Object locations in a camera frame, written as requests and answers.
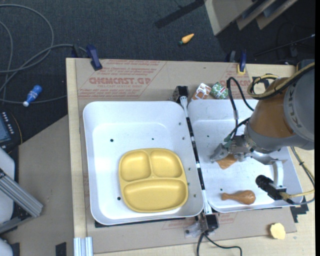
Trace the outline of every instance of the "blue bottle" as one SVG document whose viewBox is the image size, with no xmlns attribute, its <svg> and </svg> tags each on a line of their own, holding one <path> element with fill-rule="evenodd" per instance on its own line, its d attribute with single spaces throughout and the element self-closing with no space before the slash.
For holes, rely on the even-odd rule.
<svg viewBox="0 0 320 256">
<path fill-rule="evenodd" d="M 26 101 L 23 102 L 25 107 L 28 107 L 31 102 L 33 102 L 38 95 L 42 92 L 42 87 L 40 85 L 35 85 L 33 89 L 28 93 Z"/>
</svg>

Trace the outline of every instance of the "yellow divided plate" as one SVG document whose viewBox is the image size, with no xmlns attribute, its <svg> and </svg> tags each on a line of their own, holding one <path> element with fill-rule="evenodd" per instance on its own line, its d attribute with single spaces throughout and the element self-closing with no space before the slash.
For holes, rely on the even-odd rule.
<svg viewBox="0 0 320 256">
<path fill-rule="evenodd" d="M 126 205 L 139 213 L 157 213 L 181 207 L 188 184 L 178 155 L 164 148 L 125 153 L 119 162 L 120 188 Z"/>
</svg>

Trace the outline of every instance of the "orange object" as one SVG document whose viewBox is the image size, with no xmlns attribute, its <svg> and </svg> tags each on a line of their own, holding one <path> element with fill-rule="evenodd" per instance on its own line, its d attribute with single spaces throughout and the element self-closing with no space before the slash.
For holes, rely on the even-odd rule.
<svg viewBox="0 0 320 256">
<path fill-rule="evenodd" d="M 188 43 L 188 42 L 191 40 L 191 38 L 194 37 L 194 35 L 195 35 L 195 34 L 192 33 L 192 34 L 188 34 L 188 35 L 182 37 L 181 41 L 179 41 L 179 45 Z"/>
<path fill-rule="evenodd" d="M 221 199 L 222 200 L 231 199 L 231 200 L 236 200 L 245 205 L 251 205 L 255 202 L 256 195 L 251 190 L 244 190 L 234 194 L 222 193 Z"/>
</svg>

